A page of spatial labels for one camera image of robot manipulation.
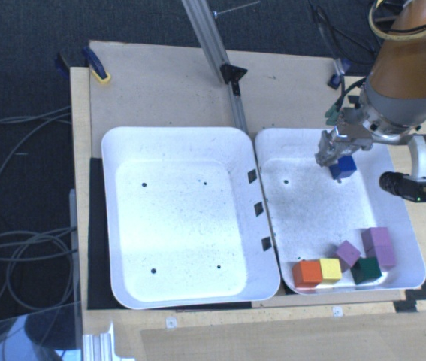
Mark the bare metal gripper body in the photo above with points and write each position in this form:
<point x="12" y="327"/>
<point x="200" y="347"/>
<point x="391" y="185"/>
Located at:
<point x="353" y="132"/>

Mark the blue cube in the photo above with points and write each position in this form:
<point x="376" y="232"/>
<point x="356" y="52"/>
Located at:
<point x="346" y="167"/>

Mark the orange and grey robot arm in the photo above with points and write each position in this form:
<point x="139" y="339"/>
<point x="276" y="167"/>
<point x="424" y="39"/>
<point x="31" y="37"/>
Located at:
<point x="404" y="62"/>

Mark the white plastic tray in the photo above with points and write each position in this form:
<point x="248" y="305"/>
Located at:
<point x="310" y="216"/>
<point x="182" y="220"/>

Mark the purple cube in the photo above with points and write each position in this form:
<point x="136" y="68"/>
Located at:
<point x="348" y="253"/>
<point x="375" y="237"/>
<point x="386" y="256"/>

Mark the yellow cube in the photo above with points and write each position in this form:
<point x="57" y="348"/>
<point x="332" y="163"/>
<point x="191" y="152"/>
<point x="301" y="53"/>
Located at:
<point x="331" y="269"/>

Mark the green cube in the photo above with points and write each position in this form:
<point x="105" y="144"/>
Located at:
<point x="366" y="270"/>

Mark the orange cube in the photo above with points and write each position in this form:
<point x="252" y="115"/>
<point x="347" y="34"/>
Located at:
<point x="308" y="272"/>

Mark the flat pale board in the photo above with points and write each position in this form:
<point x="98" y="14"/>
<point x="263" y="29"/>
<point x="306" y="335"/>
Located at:
<point x="167" y="88"/>

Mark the black cylinder on white bracket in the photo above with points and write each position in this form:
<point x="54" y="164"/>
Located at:
<point x="415" y="188"/>

